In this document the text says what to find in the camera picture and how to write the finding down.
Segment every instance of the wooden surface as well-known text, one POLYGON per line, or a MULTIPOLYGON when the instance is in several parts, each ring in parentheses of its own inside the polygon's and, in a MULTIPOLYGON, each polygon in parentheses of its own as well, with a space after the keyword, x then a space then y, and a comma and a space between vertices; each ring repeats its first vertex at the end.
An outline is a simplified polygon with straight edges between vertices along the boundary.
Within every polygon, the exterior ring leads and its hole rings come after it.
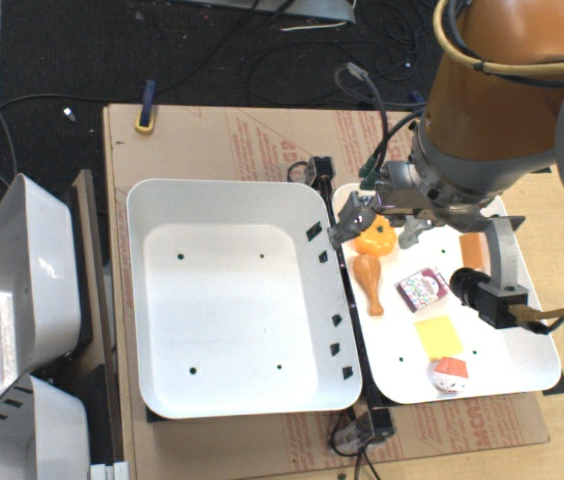
MULTIPOLYGON (((105 151, 107 155, 107 183, 109 190, 109 215, 111 224, 111 262, 116 282, 116 270, 120 266, 120 251, 118 232, 116 229, 116 171, 113 162, 113 149, 110 132, 111 123, 105 118, 105 151)), ((144 162, 149 167, 145 172, 155 172, 155 176, 164 175, 168 169, 164 166, 164 159, 160 151, 147 146, 147 159, 135 158, 134 164, 144 162)), ((129 162, 128 168, 137 168, 129 162)), ((526 222, 517 231, 517 239, 527 263, 535 290, 545 310, 564 306, 564 189, 557 172, 550 174, 530 174, 520 180, 503 196, 509 215, 524 215, 526 222)), ((120 287, 117 290, 116 301, 123 294, 120 287)), ((136 448, 146 446, 134 441, 133 421, 130 417, 131 393, 128 386, 126 371, 129 362, 136 361, 132 356, 134 351, 121 353, 127 336, 124 328, 124 315, 116 306, 116 338, 118 342, 118 368, 120 384, 120 402, 122 411, 122 426, 124 435, 124 450, 126 459, 132 464, 143 460, 136 455, 136 448)), ((564 370, 564 325, 554 333, 554 341, 560 355, 564 370)), ((384 480, 406 480, 422 478, 427 480, 473 480, 480 479, 564 479, 564 393, 545 396, 536 394, 540 404, 550 441, 546 444, 521 446, 506 449, 447 455, 435 458, 401 460, 396 462, 377 464, 376 469, 384 480)), ((227 464, 234 458, 224 457, 227 464)), ((346 473, 347 479, 353 477, 352 468, 340 468, 276 476, 283 480, 333 480, 340 473, 346 473)), ((371 478, 365 467, 361 478, 371 478)))

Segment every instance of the yellow square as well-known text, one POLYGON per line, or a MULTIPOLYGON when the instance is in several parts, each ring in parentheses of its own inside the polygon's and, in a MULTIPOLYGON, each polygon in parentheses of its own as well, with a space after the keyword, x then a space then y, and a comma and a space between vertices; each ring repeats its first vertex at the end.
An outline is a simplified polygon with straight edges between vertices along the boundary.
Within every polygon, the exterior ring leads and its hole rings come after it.
POLYGON ((461 354, 464 350, 448 316, 438 316, 415 323, 420 341, 431 361, 461 354))

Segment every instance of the orange drumstick toy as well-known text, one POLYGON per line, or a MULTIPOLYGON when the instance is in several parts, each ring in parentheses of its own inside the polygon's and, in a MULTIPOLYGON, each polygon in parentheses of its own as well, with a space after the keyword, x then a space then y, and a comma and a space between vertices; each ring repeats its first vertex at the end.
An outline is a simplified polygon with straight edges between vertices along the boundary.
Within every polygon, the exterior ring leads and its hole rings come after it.
POLYGON ((369 315, 371 316, 384 314, 384 308, 378 298, 381 268, 377 256, 360 254, 353 258, 353 273, 369 298, 369 315))

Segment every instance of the black fabric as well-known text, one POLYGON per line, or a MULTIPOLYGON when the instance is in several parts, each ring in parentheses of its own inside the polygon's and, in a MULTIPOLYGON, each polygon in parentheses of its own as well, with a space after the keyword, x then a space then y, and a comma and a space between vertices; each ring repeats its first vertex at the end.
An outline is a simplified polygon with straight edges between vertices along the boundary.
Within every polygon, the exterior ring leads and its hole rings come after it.
MULTIPOLYGON (((360 0, 356 25, 284 33, 279 28, 311 20, 271 22, 266 14, 159 0, 2 0, 0 102, 42 93, 102 100, 32 99, 5 108, 20 172, 58 197, 80 169, 93 172, 107 261, 107 101, 139 101, 148 79, 162 91, 209 53, 156 103, 360 108, 333 82, 334 69, 350 60, 373 71, 394 66, 376 80, 385 99, 404 102, 414 92, 426 98, 441 55, 430 30, 436 2, 360 0), (75 122, 63 114, 67 106, 75 122)), ((2 140, 0 166, 9 173, 7 151, 2 140)))

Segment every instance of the white wire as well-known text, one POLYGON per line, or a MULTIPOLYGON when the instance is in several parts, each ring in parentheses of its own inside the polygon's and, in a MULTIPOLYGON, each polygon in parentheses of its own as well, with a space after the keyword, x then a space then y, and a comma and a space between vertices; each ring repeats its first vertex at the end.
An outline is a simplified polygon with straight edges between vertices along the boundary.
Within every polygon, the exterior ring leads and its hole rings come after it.
MULTIPOLYGON (((353 0, 351 7, 355 10, 355 6, 357 5, 358 0, 353 0)), ((304 25, 299 27, 288 27, 288 28, 281 28, 280 32, 293 32, 295 30, 315 30, 319 28, 336 28, 341 27, 342 25, 346 25, 348 21, 338 21, 337 23, 327 23, 324 25, 304 25)))

